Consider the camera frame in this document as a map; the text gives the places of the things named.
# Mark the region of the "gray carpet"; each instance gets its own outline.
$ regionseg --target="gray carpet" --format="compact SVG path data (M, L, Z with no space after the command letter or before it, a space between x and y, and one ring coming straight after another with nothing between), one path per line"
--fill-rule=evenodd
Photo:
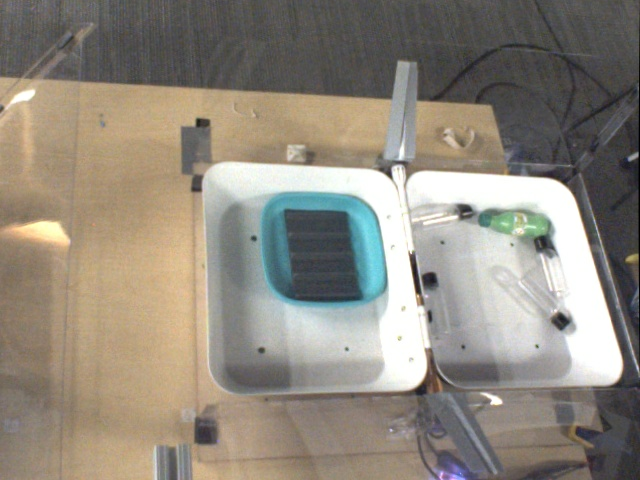
M639 2L538 0L563 50L606 89L573 72L566 116L571 72L537 51L490 56L443 99L494 105L503 138L529 159L575 160L611 112L567 134L567 147L560 130L638 80ZM0 75L21 74L81 21L98 24L83 79L118 83L389 97L404 58L419 62L420 98L429 99L490 48L558 51L534 0L0 0ZM589 173L618 263L638 250L638 175L617 161L637 149L636 112Z

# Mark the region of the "teal plastic bowl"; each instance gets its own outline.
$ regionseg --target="teal plastic bowl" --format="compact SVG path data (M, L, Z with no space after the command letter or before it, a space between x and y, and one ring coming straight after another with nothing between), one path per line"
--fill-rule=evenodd
M285 225L285 210L330 210L346 212L361 298L350 301L316 302L293 298L291 263ZM379 297L387 286L387 269L378 218L362 200L342 194L287 192L274 196L262 210L260 220L262 265L271 291L289 304L316 307L359 306Z

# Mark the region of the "bottle label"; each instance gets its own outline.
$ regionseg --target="bottle label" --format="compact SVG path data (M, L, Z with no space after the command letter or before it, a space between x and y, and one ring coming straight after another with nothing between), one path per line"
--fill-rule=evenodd
M525 227L527 225L528 219L526 214L515 212L513 214L513 231L511 234L516 236L522 236L525 232Z

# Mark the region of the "green bottle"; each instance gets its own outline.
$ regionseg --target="green bottle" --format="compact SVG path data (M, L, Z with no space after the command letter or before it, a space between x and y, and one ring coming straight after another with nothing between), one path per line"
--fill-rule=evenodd
M478 223L483 228L491 228L499 233L537 238L549 234L551 223L544 215L528 212L505 212L492 215L482 212Z

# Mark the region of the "wooden table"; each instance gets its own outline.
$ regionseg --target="wooden table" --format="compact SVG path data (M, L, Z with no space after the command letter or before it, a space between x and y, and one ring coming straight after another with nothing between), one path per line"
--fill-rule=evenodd
M0 90L9 82L0 79ZM69 91L68 83L46 84L61 98ZM385 424L386 409L368 426L370 412L352 414L354 426L342 435L344 442L352 442L358 422L364 430L347 454L330 443L318 451L308 445L308 428L300 426L306 413L293 417L295 411L278 402L238 405L213 385L203 359L201 203L190 191L190 177L180 172L180 127L193 125L197 117L212 121L214 161L284 161L286 145L295 143L309 145L319 163L370 167L383 149L389 101L94 83L77 90L66 352L64 369L50 369L64 382L62 477L150 478L154 445L192 442L193 411L213 403L229 408L227 414L244 415L251 456L276 458L228 461L225 453L249 458L249 452L204 450L203 460L194 460L195 479L424 478L413 441L389 444L380 435L366 435ZM37 133L56 126L51 105L37 106L43 113L33 116ZM420 167L465 160L466 169L504 172L490 107L419 103L417 121ZM440 140L444 128L466 126L478 139L464 153ZM398 399L375 403L386 403L391 412L406 406ZM340 401L331 414L323 407L318 417L326 432L336 430L351 410L345 412L349 405ZM256 411L255 418L247 411ZM280 418L282 424L284 413L299 437L297 443L284 441L285 449L270 432L269 420ZM220 431L224 443L227 429ZM377 442L377 452L370 453L363 442ZM36 449L39 444L33 435L22 443ZM531 457L526 444L501 457ZM20 462L2 450L0 463ZM581 450L550 446L534 455L536 462L580 460Z

